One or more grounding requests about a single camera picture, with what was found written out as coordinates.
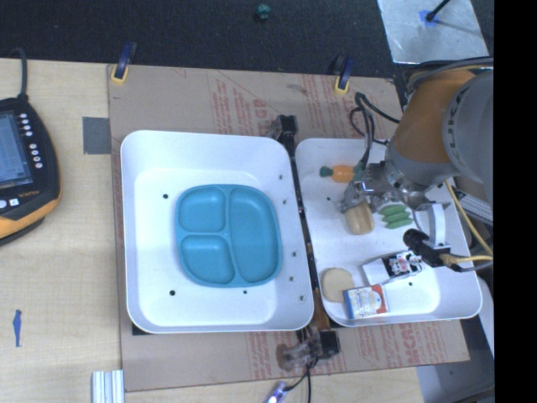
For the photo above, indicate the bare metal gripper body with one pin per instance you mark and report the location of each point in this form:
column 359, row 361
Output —
column 388, row 185

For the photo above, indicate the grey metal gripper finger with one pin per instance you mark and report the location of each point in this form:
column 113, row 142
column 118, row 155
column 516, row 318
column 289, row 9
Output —
column 351, row 197
column 376, row 206

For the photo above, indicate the beige toy bread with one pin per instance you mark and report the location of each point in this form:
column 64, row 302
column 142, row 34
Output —
column 360, row 221

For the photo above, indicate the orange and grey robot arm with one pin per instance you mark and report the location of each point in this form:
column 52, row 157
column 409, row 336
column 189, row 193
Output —
column 423, row 124

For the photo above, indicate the green pea pod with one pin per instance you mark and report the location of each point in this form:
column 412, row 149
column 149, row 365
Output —
column 394, row 217

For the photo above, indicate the orange carrot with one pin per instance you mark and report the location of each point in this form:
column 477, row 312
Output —
column 342, row 174

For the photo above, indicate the white printed packet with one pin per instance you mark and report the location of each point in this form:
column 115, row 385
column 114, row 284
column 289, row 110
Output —
column 377, row 270

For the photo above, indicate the tan round biscuit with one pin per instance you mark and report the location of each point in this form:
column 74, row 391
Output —
column 337, row 284

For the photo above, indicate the white and blue carton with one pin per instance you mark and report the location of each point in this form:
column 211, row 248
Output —
column 366, row 302

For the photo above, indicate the white plastic tray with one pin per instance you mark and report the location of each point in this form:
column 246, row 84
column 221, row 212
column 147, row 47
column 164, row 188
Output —
column 403, row 305
column 155, row 242

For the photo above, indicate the blue divided plate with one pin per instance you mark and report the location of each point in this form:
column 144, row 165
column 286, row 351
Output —
column 247, row 233

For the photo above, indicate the brown cardboard board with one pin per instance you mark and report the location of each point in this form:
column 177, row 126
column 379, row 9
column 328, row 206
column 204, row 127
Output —
column 176, row 99

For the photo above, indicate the green broccoli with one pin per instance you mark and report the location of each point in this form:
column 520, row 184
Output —
column 263, row 11

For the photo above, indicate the black cylinder on white bracket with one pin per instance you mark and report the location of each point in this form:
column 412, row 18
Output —
column 423, row 246

